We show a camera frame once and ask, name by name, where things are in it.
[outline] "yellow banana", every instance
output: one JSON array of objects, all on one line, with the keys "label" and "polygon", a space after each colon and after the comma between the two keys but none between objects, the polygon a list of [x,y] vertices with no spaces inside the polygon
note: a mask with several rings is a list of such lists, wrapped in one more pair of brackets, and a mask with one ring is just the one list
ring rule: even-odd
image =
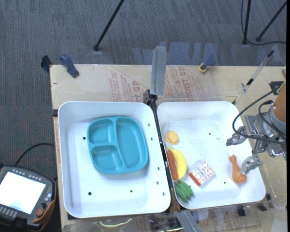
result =
[{"label": "yellow banana", "polygon": [[187,163],[186,163],[185,157],[183,153],[177,149],[173,149],[170,146],[167,146],[167,149],[170,150],[174,155],[174,158],[177,164],[178,179],[181,179],[182,177],[184,177],[187,171]]}]

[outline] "white screen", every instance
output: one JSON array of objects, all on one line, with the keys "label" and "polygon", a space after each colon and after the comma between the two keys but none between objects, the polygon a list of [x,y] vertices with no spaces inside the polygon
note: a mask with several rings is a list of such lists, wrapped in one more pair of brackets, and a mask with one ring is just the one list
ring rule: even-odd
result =
[{"label": "white screen", "polygon": [[0,204],[31,214],[45,186],[8,172],[0,184]]}]

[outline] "handheld controller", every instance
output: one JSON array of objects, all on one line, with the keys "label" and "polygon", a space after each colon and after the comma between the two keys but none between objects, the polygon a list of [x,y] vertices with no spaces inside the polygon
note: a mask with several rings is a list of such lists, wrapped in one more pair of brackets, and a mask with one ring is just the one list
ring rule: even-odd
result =
[{"label": "handheld controller", "polygon": [[39,232],[49,222],[55,201],[53,179],[24,167],[0,169],[0,223]]}]

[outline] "wooden table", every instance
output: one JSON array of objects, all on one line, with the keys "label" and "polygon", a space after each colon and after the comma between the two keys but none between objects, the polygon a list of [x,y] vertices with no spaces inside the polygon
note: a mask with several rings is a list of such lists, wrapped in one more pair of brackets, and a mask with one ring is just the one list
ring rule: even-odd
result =
[{"label": "wooden table", "polygon": [[[63,65],[50,66],[52,103],[54,109],[54,130],[56,139],[58,190],[61,226],[64,232],[100,231],[102,226],[95,219],[68,219],[63,205],[62,175],[60,162],[60,143],[58,131],[58,108],[67,101],[105,101],[105,102],[142,102],[143,94],[151,86],[151,65],[75,65],[80,75],[73,78]],[[256,66],[209,66],[203,74],[198,66],[167,66],[164,96],[191,101],[194,97],[217,98],[232,102],[256,71]],[[269,83],[286,80],[286,67],[264,67],[250,85],[246,94],[236,106],[239,111],[269,92]],[[267,99],[275,101],[271,94]],[[248,115],[258,113],[258,103],[252,106]],[[233,218],[232,207],[218,207],[196,211],[202,231],[231,230],[233,232],[284,231],[287,230],[287,163],[282,156],[270,158],[267,153],[260,156],[264,162],[260,171],[265,182],[266,192],[271,200],[264,198],[259,206],[245,206],[246,216]],[[147,216],[133,217],[124,224],[122,231],[154,231]]]}]

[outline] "hot dog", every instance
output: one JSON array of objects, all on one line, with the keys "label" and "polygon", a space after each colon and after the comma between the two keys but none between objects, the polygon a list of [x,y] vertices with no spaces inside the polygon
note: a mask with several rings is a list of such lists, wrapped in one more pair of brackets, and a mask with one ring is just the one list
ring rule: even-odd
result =
[{"label": "hot dog", "polygon": [[178,173],[177,173],[177,168],[176,168],[176,162],[175,162],[175,158],[174,155],[171,151],[167,151],[166,152],[166,156],[168,158],[169,161],[169,168],[171,171],[171,175],[172,175],[172,179],[173,180],[177,180],[178,179]]}]

